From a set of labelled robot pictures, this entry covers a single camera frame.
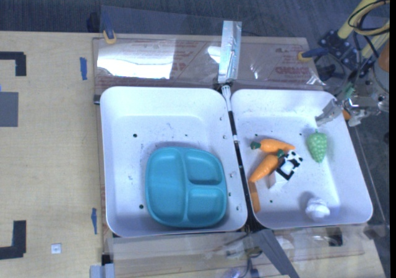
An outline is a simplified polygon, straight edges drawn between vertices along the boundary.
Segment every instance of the wooden board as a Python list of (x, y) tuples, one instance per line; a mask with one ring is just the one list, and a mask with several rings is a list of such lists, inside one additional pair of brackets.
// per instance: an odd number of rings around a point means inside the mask
[[(0, 260), (0, 276), (87, 277), (102, 250), (92, 35), (0, 32), (0, 51), (27, 55), (26, 77), (0, 60), (2, 91), (19, 93), (18, 127), (0, 128), (2, 246), (11, 245), (13, 221), (27, 221), (27, 252)], [(51, 254), (53, 243), (62, 253)]]

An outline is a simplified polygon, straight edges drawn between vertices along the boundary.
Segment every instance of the blue plate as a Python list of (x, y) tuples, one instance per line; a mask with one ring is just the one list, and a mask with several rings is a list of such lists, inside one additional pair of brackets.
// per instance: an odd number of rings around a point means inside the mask
[(145, 174), (147, 209), (172, 227), (209, 227), (225, 214), (227, 188), (223, 166), (209, 152), (164, 147), (151, 154)]

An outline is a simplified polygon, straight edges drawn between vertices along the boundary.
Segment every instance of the cable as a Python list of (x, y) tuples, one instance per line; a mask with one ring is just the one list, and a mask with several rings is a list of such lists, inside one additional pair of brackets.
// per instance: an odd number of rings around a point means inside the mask
[(376, 2), (369, 3), (358, 9), (356, 12), (352, 13), (348, 19), (348, 25), (353, 28), (353, 30), (363, 36), (377, 36), (382, 33), (387, 33), (390, 30), (390, 24), (385, 24), (378, 28), (363, 28), (363, 20), (366, 16), (375, 8), (390, 4), (390, 0), (378, 0)]
[(246, 275), (248, 274), (248, 272), (249, 272), (250, 270), (252, 270), (252, 267), (253, 267), (252, 258), (257, 258), (257, 257), (259, 257), (261, 254), (262, 254), (262, 251), (259, 251), (256, 255), (254, 255), (254, 256), (249, 256), (249, 257), (248, 257), (248, 259), (247, 259), (247, 265), (246, 265), (246, 271), (245, 271), (245, 273), (244, 273), (242, 276), (240, 276), (239, 278), (244, 278), (244, 277), (246, 277)]
[(375, 56), (376, 58), (379, 58), (379, 54), (378, 54), (376, 48), (374, 47), (374, 45), (372, 44), (370, 38), (367, 37), (367, 36), (363, 36), (363, 37), (364, 37), (364, 39), (366, 39), (367, 43), (369, 44), (369, 46), (370, 46), (370, 48), (371, 48), (371, 51), (372, 51), (372, 53), (374, 54), (374, 56)]
[(361, 48), (360, 48), (360, 46), (359, 46), (358, 37), (357, 37), (357, 34), (356, 34), (355, 32), (354, 32), (354, 34), (353, 34), (353, 41), (354, 41), (354, 43), (355, 43), (356, 49), (358, 50), (358, 52), (356, 53), (356, 63), (357, 63), (357, 65), (358, 65), (358, 68), (357, 68), (357, 70), (355, 71), (356, 73), (352, 72), (353, 76), (352, 76), (352, 74), (351, 74), (348, 80), (351, 80), (353, 86), (355, 86), (355, 85), (356, 85), (356, 82), (357, 82), (358, 79), (359, 79), (359, 76), (361, 75), (362, 70), (363, 70), (364, 67), (367, 65), (369, 59), (366, 59), (364, 62), (362, 61)]

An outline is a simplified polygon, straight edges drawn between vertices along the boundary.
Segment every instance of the blue tape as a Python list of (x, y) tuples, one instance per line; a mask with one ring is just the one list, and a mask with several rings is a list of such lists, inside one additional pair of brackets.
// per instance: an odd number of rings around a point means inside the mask
[(83, 80), (87, 80), (87, 60), (80, 57), (80, 71)]
[(103, 29), (106, 31), (107, 37), (109, 39), (114, 39), (113, 26), (112, 26), (110, 18), (106, 12), (103, 12), (101, 14), (101, 22), (102, 22)]
[(305, 51), (301, 56), (303, 58), (312, 58), (312, 57), (321, 57), (325, 56), (329, 53), (329, 50), (327, 48), (315, 48), (312, 50)]
[(96, 235), (98, 233), (97, 210), (94, 207), (92, 208), (91, 220), (92, 220), (92, 225), (93, 225), (93, 231), (95, 232), (95, 235)]

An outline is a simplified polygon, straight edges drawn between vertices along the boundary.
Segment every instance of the yellow clip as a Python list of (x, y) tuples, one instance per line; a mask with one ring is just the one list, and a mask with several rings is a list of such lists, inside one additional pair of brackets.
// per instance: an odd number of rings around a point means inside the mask
[(114, 31), (113, 31), (113, 35), (114, 35), (114, 38), (113, 38), (113, 39), (110, 39), (110, 38), (107, 36), (106, 30), (103, 31), (103, 36), (104, 36), (106, 42), (107, 42), (109, 45), (112, 45), (113, 43), (116, 43), (116, 41), (117, 41), (117, 36), (116, 36), (116, 34), (114, 33)]
[(311, 61), (311, 59), (312, 58), (304, 58), (303, 57), (303, 51), (300, 51), (298, 54), (297, 54), (297, 59), (299, 59), (301, 62), (304, 62), (304, 63), (307, 63), (308, 61)]

